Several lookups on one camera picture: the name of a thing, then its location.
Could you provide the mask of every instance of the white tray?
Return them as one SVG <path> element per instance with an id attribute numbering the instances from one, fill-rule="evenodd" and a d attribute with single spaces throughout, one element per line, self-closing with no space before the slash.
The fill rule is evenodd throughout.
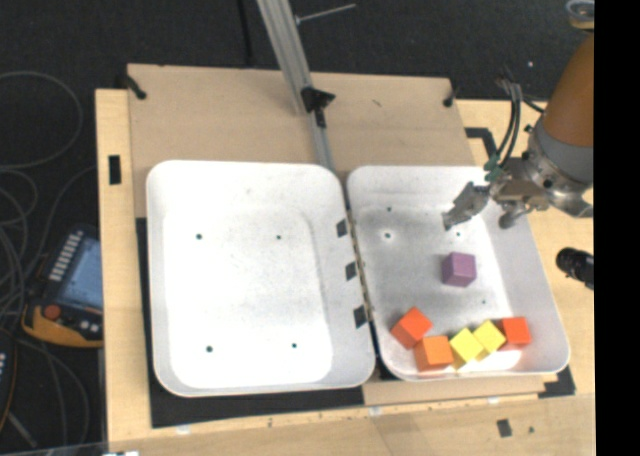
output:
<path id="1" fill-rule="evenodd" d="M 368 166 L 348 179 L 358 251 L 381 357 L 403 380 L 478 375 L 554 373 L 569 359 L 569 345 L 526 217 L 502 230 L 494 202 L 472 220 L 445 231 L 442 213 L 468 181 L 484 183 L 475 167 Z M 450 252 L 476 257 L 477 278 L 467 287 L 445 285 L 441 261 Z M 452 336 L 486 319 L 527 318 L 532 343 L 500 351 L 460 372 L 419 372 L 412 351 L 390 334 L 417 306 L 434 326 L 427 335 Z"/>
<path id="2" fill-rule="evenodd" d="M 153 362 L 167 390 L 335 389 L 371 375 L 356 255 L 329 171 L 166 161 L 147 178 L 147 216 Z"/>

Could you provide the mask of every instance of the yellow cube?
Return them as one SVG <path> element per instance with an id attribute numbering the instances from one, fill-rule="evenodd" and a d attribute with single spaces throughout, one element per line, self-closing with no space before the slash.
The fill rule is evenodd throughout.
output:
<path id="1" fill-rule="evenodd" d="M 474 360 L 482 351 L 484 347 L 478 339 L 473 336 L 469 328 L 463 328 L 449 341 L 455 361 L 453 367 L 460 369 L 471 360 Z"/>
<path id="2" fill-rule="evenodd" d="M 490 319 L 487 319 L 484 323 L 478 326 L 473 331 L 473 336 L 482 344 L 483 350 L 476 357 L 477 360 L 482 360 L 488 357 L 491 353 L 494 353 L 500 349 L 507 341 L 498 327 L 493 324 Z"/>

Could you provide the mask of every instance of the aluminum rod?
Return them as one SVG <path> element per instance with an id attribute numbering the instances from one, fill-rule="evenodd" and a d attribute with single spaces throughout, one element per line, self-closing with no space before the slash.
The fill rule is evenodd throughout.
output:
<path id="1" fill-rule="evenodd" d="M 326 130 L 316 124 L 313 115 L 307 113 L 302 100 L 303 88 L 312 87 L 313 83 L 289 0 L 257 2 L 276 59 L 291 90 L 295 110 L 309 118 L 318 163 L 334 171 Z"/>

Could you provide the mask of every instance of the black floor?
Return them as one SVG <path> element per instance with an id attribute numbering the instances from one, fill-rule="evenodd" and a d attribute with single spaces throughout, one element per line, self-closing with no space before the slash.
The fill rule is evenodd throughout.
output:
<path id="1" fill-rule="evenodd" d="M 64 146 L 76 129 L 77 96 L 83 126 L 74 145 L 27 173 L 38 186 L 29 214 L 24 261 L 37 256 L 46 221 L 61 188 L 93 166 L 96 88 L 118 85 L 127 63 L 275 68 L 254 0 L 243 0 L 248 38 L 238 0 L 0 0 L 0 192 L 28 206 L 31 192 L 10 165 L 38 160 Z M 299 16 L 355 3 L 353 10 L 303 23 L 300 32 L 314 71 L 357 72 L 452 79 L 462 98 L 502 98 L 494 78 L 508 66 L 525 93 L 548 98 L 583 34 L 564 11 L 569 0 L 291 0 Z M 98 224 L 97 183 L 89 171 L 61 198 L 45 250 L 77 222 Z M 0 230 L 20 246 L 22 229 L 8 223 L 15 207 L 0 194 Z M 0 280 L 9 258 L 0 247 Z M 0 283 L 3 297 L 8 282 Z M 11 305 L 14 310 L 18 303 Z M 0 319 L 12 326 L 9 314 Z M 17 330 L 18 337 L 25 335 Z M 86 441 L 101 439 L 102 393 L 95 350 L 50 346 L 80 379 L 90 402 Z M 11 411 L 38 446 L 79 442 L 86 414 L 75 382 L 58 369 L 64 409 L 44 354 L 20 346 Z M 63 436 L 63 424 L 68 426 Z M 0 453 L 31 449 L 10 422 L 0 432 Z"/>

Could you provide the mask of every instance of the black cable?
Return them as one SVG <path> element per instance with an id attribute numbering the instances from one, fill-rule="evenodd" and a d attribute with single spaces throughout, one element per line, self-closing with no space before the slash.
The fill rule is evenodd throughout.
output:
<path id="1" fill-rule="evenodd" d="M 60 407 L 60 423 L 62 424 L 62 445 L 66 446 L 69 443 L 69 431 L 67 427 L 67 409 L 64 402 L 64 393 L 62 392 L 62 385 L 60 385 L 60 376 L 56 371 L 51 353 L 47 350 L 44 342 L 40 342 L 40 349 L 47 357 L 47 364 L 53 377 L 53 384 L 55 385 L 56 394 L 58 395 L 58 406 Z"/>
<path id="2" fill-rule="evenodd" d="M 71 179 L 69 179 L 67 181 L 67 183 L 64 186 L 62 186 L 62 189 L 58 193 L 58 196 L 56 197 L 56 199 L 53 201 L 53 206 L 51 207 L 51 210 L 49 211 L 49 216 L 47 218 L 47 221 L 46 221 L 45 226 L 44 226 L 44 230 L 42 232 L 42 236 L 41 236 L 41 239 L 40 239 L 40 244 L 38 245 L 38 248 L 37 248 L 37 250 L 35 252 L 35 257 L 25 267 L 25 275 L 26 276 L 30 276 L 31 273 L 33 272 L 33 270 L 38 265 L 38 261 L 40 260 L 40 258 L 42 256 L 42 252 L 43 252 L 45 244 L 47 242 L 47 238 L 49 237 L 49 232 L 51 231 L 51 223 L 53 221 L 53 218 L 55 217 L 56 211 L 58 209 L 58 206 L 60 205 L 60 201 L 62 200 L 62 197 L 71 188 L 71 186 L 73 186 L 73 184 L 74 184 L 74 182 L 76 180 L 80 179 L 82 176 L 84 176 L 87 173 L 89 173 L 91 171 L 94 171 L 94 170 L 96 170 L 96 166 L 95 165 L 89 166 L 89 167 L 85 168 L 84 170 L 81 170 L 80 172 L 76 173 L 73 177 L 71 177 Z"/>
<path id="3" fill-rule="evenodd" d="M 255 65 L 255 56 L 253 54 L 253 46 L 251 45 L 251 33 L 249 31 L 249 23 L 247 21 L 247 10 L 244 6 L 244 0 L 236 0 L 238 16 L 240 17 L 240 29 L 244 41 L 244 62 L 247 67 Z"/>
<path id="4" fill-rule="evenodd" d="M 55 356 L 54 354 L 52 354 L 47 348 L 46 346 L 44 348 L 39 348 L 38 346 L 36 346 L 35 344 L 32 344 L 31 342 L 25 340 L 25 339 L 20 339 L 20 338 L 16 338 L 15 339 L 16 342 L 18 344 L 22 344 L 23 346 L 26 346 L 34 351 L 37 351 L 41 354 L 43 354 L 45 357 L 47 358 L 51 358 L 51 360 L 56 363 L 60 368 L 62 368 L 71 378 L 71 380 L 74 382 L 74 384 L 76 385 L 76 387 L 78 388 L 78 391 L 80 392 L 80 397 L 82 399 L 82 408 L 84 410 L 84 416 L 83 416 L 83 426 L 82 426 L 82 432 L 80 435 L 80 439 L 77 442 L 77 445 L 81 445 L 83 444 L 86 440 L 87 440 L 87 436 L 89 434 L 89 425 L 90 425 L 90 416 L 91 416 L 91 408 L 89 405 L 89 395 L 87 394 L 87 391 L 84 388 L 84 385 L 82 384 L 82 382 L 80 381 L 80 378 L 78 378 L 78 376 L 69 368 L 69 366 L 67 366 L 62 360 L 60 360 L 57 356 Z"/>
<path id="5" fill-rule="evenodd" d="M 44 225 L 42 235 L 40 238 L 39 245 L 34 253 L 33 258 L 28 263 L 23 263 L 25 258 L 26 249 L 28 247 L 29 240 L 29 224 L 28 224 L 28 216 L 33 212 L 37 203 L 38 203 L 38 188 L 35 182 L 24 172 L 20 171 L 26 168 L 33 168 L 36 166 L 40 166 L 46 163 L 57 159 L 66 153 L 69 149 L 73 147 L 76 143 L 83 127 L 84 115 L 82 111 L 82 106 L 78 97 L 75 93 L 63 82 L 56 79 L 55 77 L 49 76 L 47 74 L 42 74 L 39 72 L 32 71 L 18 71 L 18 72 L 9 72 L 0 75 L 0 81 L 4 81 L 12 78 L 37 78 L 44 79 L 49 81 L 60 88 L 62 88 L 66 93 L 69 94 L 71 99 L 73 100 L 76 113 L 77 113 L 77 125 L 74 133 L 69 138 L 69 140 L 57 151 L 52 154 L 44 157 L 35 159 L 26 163 L 13 163 L 13 164 L 0 164 L 0 178 L 3 176 L 14 176 L 18 177 L 21 180 L 25 181 L 29 188 L 31 189 L 31 199 L 28 202 L 26 207 L 23 207 L 20 202 L 5 188 L 0 188 L 0 197 L 4 198 L 11 207 L 15 210 L 15 214 L 7 219 L 0 219 L 0 248 L 3 250 L 4 256 L 6 257 L 6 262 L 8 265 L 8 271 L 0 278 L 0 288 L 2 290 L 6 289 L 6 292 L 2 294 L 0 297 L 0 323 L 5 323 L 7 317 L 12 316 L 14 319 L 11 322 L 11 327 L 9 331 L 11 333 L 15 333 L 20 318 L 22 315 L 22 310 L 24 308 L 24 303 L 26 301 L 26 277 L 30 276 L 32 272 L 35 270 L 39 260 L 42 256 L 42 251 L 46 245 L 47 238 L 49 236 L 49 232 L 51 230 L 52 221 L 58 209 L 58 206 L 65 195 L 65 193 L 71 188 L 71 186 L 81 177 L 86 175 L 92 170 L 95 170 L 95 166 L 90 166 L 85 168 L 84 170 L 76 173 L 67 183 L 62 187 L 62 189 L 58 192 L 57 197 L 55 198 L 53 205 L 49 211 L 47 216 L 46 223 Z M 16 248 L 16 244 L 12 241 L 11 237 L 7 233 L 7 230 L 19 230 L 20 231 L 20 244 L 19 247 Z M 17 304 L 17 309 L 15 312 L 10 312 L 12 306 Z M 58 402 L 60 405 L 60 413 L 61 413 L 61 423 L 62 423 L 62 438 L 63 445 L 66 445 L 68 442 L 68 420 L 66 413 L 66 404 L 64 400 L 64 394 L 62 392 L 62 387 L 60 384 L 60 378 L 58 376 L 58 372 L 54 364 L 57 364 L 61 367 L 67 374 L 72 378 L 80 394 L 82 396 L 82 403 L 84 409 L 84 425 L 80 437 L 79 444 L 82 444 L 86 441 L 88 433 L 89 433 L 89 425 L 90 425 L 90 406 L 89 399 L 84 389 L 84 386 L 78 379 L 78 377 L 73 373 L 73 371 L 59 358 L 51 354 L 46 345 L 42 344 L 42 348 L 24 340 L 24 339 L 16 339 L 16 341 L 24 346 L 27 346 L 35 351 L 38 351 L 46 356 L 47 362 L 51 371 L 51 375 L 54 381 L 56 394 L 58 396 Z"/>
<path id="6" fill-rule="evenodd" d="M 73 100 L 73 102 L 74 102 L 74 104 L 76 106 L 77 116 L 78 116 L 78 123 L 77 123 L 77 126 L 76 126 L 76 130 L 73 133 L 73 135 L 71 136 L 71 138 L 69 139 L 69 141 L 62 148 L 57 150 L 56 152 L 53 152 L 51 155 L 49 155 L 47 157 L 36 159 L 36 160 L 30 161 L 28 163 L 0 164 L 0 171 L 19 170 L 19 169 L 24 169 L 24 168 L 33 168 L 35 166 L 40 166 L 40 165 L 43 165 L 45 163 L 49 163 L 49 162 L 53 161 L 54 159 L 57 159 L 58 157 L 63 155 L 65 152 L 67 152 L 71 147 L 73 147 L 73 145 L 75 144 L 76 140 L 80 136 L 80 132 L 82 131 L 82 126 L 84 125 L 84 113 L 83 113 L 83 110 L 82 110 L 82 105 L 80 104 L 80 101 L 78 100 L 77 95 L 75 93 L 73 93 L 71 88 L 69 88 L 62 81 L 60 81 L 59 79 L 56 79 L 53 76 L 50 76 L 48 74 L 43 74 L 41 72 L 34 72 L 34 71 L 31 71 L 31 70 L 20 70 L 20 71 L 17 71 L 17 72 L 6 72 L 4 74 L 0 74 L 0 82 L 1 81 L 5 81 L 7 79 L 16 78 L 16 77 L 19 77 L 19 78 L 30 77 L 30 78 L 36 78 L 36 79 L 44 79 L 45 81 L 49 81 L 49 82 L 59 86 L 60 88 L 62 88 L 66 93 L 69 94 L 69 96 L 71 97 L 71 99 Z"/>
<path id="7" fill-rule="evenodd" d="M 515 109 L 515 121 L 513 127 L 513 136 L 511 138 L 511 143 L 509 144 L 509 148 L 507 149 L 507 153 L 505 154 L 502 162 L 500 163 L 500 168 L 505 167 L 507 161 L 511 158 L 511 154 L 513 153 L 513 149 L 516 146 L 516 141 L 518 139 L 518 131 L 520 130 L 520 119 L 521 119 L 521 100 L 522 100 L 522 90 L 519 84 L 511 84 L 510 90 L 512 93 L 511 103 Z"/>
<path id="8" fill-rule="evenodd" d="M 544 109 L 537 104 L 534 104 L 533 101 L 528 99 L 525 95 L 522 96 L 522 102 L 524 102 L 527 106 L 529 106 L 531 109 L 534 109 L 538 113 L 544 114 Z"/>
<path id="9" fill-rule="evenodd" d="M 501 79 L 498 84 L 500 85 L 500 87 L 502 89 L 504 89 L 508 94 L 510 94 L 510 88 L 509 88 L 509 81 L 507 79 Z M 509 116 L 509 125 L 507 127 L 507 132 L 504 135 L 504 138 L 502 139 L 502 142 L 500 143 L 500 146 L 498 147 L 497 150 L 497 155 L 501 156 L 502 152 L 504 151 L 504 148 L 507 146 L 507 143 L 509 142 L 509 140 L 511 139 L 511 135 L 513 133 L 513 128 L 515 125 L 515 119 L 516 119 L 516 106 L 515 103 L 513 101 L 513 95 L 510 95 L 511 97 L 511 113 Z"/>

